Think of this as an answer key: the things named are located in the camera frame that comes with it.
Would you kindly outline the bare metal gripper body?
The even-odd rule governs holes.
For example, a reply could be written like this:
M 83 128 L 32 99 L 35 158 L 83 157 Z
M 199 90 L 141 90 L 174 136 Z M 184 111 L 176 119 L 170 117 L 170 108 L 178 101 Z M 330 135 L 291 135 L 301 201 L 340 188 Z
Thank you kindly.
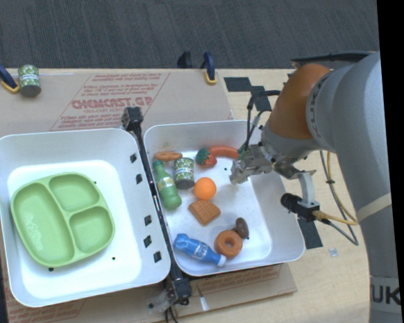
M 239 155 L 241 182 L 245 182 L 250 176 L 268 174 L 273 171 L 287 179 L 291 179 L 296 173 L 292 158 L 265 144 L 249 145 Z

